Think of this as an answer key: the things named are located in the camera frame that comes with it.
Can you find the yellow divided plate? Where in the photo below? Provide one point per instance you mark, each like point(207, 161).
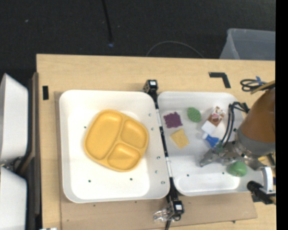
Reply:
point(103, 135)

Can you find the green round toy fruit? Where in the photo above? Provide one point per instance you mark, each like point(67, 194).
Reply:
point(237, 169)

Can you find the brown and white carton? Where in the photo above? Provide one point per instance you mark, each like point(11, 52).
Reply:
point(214, 120)

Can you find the black cylinder on white bracket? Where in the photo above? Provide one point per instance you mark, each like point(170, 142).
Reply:
point(256, 189)

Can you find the yellow pizza slice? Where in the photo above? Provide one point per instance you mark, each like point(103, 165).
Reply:
point(180, 138)

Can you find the thin black and white rod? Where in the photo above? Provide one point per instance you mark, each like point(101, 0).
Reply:
point(163, 138)

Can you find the white plastic tray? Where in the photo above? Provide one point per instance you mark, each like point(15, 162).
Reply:
point(74, 152)
point(206, 183)

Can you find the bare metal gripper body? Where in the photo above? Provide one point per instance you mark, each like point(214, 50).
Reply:
point(232, 153)

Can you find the green ribbed oval toy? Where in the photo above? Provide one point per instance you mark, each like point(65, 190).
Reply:
point(194, 114)

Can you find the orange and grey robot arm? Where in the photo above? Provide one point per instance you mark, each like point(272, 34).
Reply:
point(259, 118)

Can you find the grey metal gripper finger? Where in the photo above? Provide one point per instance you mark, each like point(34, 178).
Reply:
point(212, 160)
point(215, 152)

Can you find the clear plastic bin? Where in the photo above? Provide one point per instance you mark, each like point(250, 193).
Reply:
point(249, 44)

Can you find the purple grapes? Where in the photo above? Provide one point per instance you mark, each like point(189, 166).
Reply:
point(172, 120)

